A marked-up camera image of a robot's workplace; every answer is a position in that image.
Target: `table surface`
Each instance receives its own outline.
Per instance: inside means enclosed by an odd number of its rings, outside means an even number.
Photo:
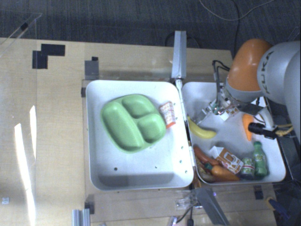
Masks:
[[[48,69],[30,70],[32,50],[40,50],[42,43],[65,45],[65,56],[49,56]],[[30,178],[33,181],[36,225],[71,225],[72,210],[84,208],[88,188],[80,92],[84,79],[85,60],[91,60],[91,57],[99,58],[101,78],[110,75],[115,79],[133,79],[168,74],[171,71],[172,56],[173,48],[165,47],[21,39],[17,40],[0,58],[0,66],[5,75],[1,77],[2,83],[5,81],[5,86],[2,85],[2,97],[5,96],[6,100],[11,100],[5,102],[3,111],[9,115],[9,111],[16,105],[22,105],[28,110],[32,102],[36,103],[36,158],[27,157]],[[211,63],[214,59],[223,61],[226,65],[231,65],[232,62],[229,51],[188,48],[187,81],[195,79],[213,81]],[[29,69],[12,68],[17,64],[26,64]],[[29,80],[26,88],[20,83],[23,78]],[[32,91],[32,93],[29,93],[31,97],[26,100],[22,94],[27,91]],[[16,121],[10,119],[12,124],[8,125],[5,118],[1,114],[1,125],[13,130]],[[29,135],[30,132],[26,131],[25,126],[24,128],[22,126],[22,130],[24,130],[23,137],[26,142],[28,137],[25,135]],[[1,140],[0,195],[2,198],[9,197],[10,203],[1,205],[0,223],[4,226],[21,223],[30,225],[26,192],[16,161],[16,150],[12,145],[15,143],[14,139],[2,132]],[[274,214],[264,200],[255,200],[253,187],[217,188],[216,190],[220,191],[218,201],[231,225],[251,223],[252,225],[276,225]],[[270,185],[264,186],[263,191],[266,197],[275,196]],[[145,195],[145,192],[135,193],[135,196],[139,193]],[[160,193],[162,198],[158,198],[158,205],[166,201],[166,195],[169,192]],[[105,212],[107,226],[120,225],[121,216],[118,215],[125,215],[126,218],[127,212],[143,202],[139,199],[124,200],[121,202],[123,208],[116,207],[124,212],[116,211],[113,203],[109,202],[116,195],[111,196],[106,198],[107,203],[111,203],[109,210]],[[130,213],[127,220],[122,221],[122,225],[165,226],[171,215],[183,214],[182,210],[174,209],[174,204],[169,207],[170,209],[166,209],[166,215],[158,212],[158,215],[153,218],[149,218],[148,212],[140,216]],[[152,208],[150,211],[153,215],[158,210]],[[91,225],[100,225],[101,218],[97,215],[91,218],[93,221]],[[194,211],[194,219],[196,226],[212,225],[203,209]]]

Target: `banana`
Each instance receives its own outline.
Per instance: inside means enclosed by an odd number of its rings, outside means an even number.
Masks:
[[[194,123],[190,117],[188,116],[188,124],[189,124],[189,129],[190,131],[198,136],[199,138],[202,139],[211,139],[213,137],[215,137],[216,132],[212,131],[212,130],[204,130],[202,128],[200,128],[196,123]]]

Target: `green can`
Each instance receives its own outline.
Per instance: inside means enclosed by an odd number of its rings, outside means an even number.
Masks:
[[[253,180],[255,174],[255,161],[252,158],[245,157],[242,159],[244,163],[241,171],[240,177],[242,179]]]

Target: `green bottle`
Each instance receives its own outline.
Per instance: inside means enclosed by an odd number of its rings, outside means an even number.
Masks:
[[[262,150],[262,144],[259,141],[254,142],[253,157],[255,160],[255,175],[258,177],[264,177],[268,174],[267,160]]]

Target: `green plate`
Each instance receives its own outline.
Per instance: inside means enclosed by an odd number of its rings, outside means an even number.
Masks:
[[[153,103],[143,95],[128,95],[107,103],[101,121],[121,151],[135,153],[158,142],[166,125]]]

